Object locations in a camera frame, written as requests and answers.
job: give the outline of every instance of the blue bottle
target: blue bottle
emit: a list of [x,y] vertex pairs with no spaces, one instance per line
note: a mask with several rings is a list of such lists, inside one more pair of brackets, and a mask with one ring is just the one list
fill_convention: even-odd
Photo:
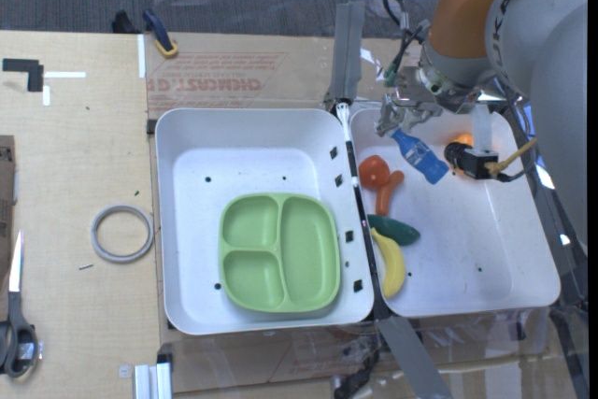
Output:
[[421,171],[433,185],[449,171],[449,166],[439,160],[419,138],[406,134],[400,128],[392,134],[392,138],[399,144],[399,149],[409,164]]

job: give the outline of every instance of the white tray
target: white tray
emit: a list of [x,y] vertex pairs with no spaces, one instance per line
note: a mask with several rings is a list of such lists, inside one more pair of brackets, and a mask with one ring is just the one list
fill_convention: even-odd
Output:
[[[178,330],[209,335],[349,324],[369,314],[372,282],[345,138],[334,116],[318,109],[180,108],[159,119],[156,149],[164,306]],[[236,305],[224,288],[217,289],[221,213],[237,196],[254,192],[306,194],[331,211],[341,284],[329,306],[263,313]]]
[[[379,109],[356,112],[350,123],[357,163],[378,154],[405,181],[392,196],[389,217],[421,233],[402,248],[409,276],[401,291],[387,299],[389,308],[406,317],[548,306],[559,296],[561,282],[527,179],[510,183],[474,180],[449,171],[435,185],[401,156],[396,142],[375,134]],[[517,146],[508,122],[491,115],[492,148],[500,160]],[[443,112],[416,125],[421,138],[444,159],[444,147],[458,134],[471,133],[468,115]],[[518,159],[505,171],[522,169]],[[362,188],[365,212],[375,212],[376,194]],[[384,264],[377,248],[379,274]]]

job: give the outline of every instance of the toy banana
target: toy banana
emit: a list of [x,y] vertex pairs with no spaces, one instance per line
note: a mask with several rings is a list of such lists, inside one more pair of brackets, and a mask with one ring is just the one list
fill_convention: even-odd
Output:
[[399,292],[405,282],[406,269],[403,252],[401,252],[401,248],[396,242],[381,235],[376,231],[376,228],[372,228],[371,232],[386,264],[386,273],[382,281],[382,293],[385,297],[390,298]]

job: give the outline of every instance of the yellow cable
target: yellow cable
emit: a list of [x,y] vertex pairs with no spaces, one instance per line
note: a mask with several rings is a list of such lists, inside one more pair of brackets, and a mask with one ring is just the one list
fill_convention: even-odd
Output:
[[515,153],[513,153],[511,156],[509,156],[506,160],[504,160],[502,162],[498,162],[498,163],[497,162],[487,162],[487,163],[484,163],[484,166],[486,166],[486,168],[488,169],[488,171],[490,172],[491,175],[498,175],[500,172],[502,172],[504,169],[506,169],[510,164],[512,164],[517,157],[521,156],[523,153],[525,153],[527,150],[529,150],[531,147],[533,147],[535,145],[536,141],[537,141],[536,138],[528,141],[519,150],[517,150]]

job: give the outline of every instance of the tomato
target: tomato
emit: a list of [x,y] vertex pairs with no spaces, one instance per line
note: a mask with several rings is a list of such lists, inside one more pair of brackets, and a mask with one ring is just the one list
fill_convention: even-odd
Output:
[[391,179],[388,164],[378,155],[368,156],[359,165],[359,180],[365,188],[380,188]]

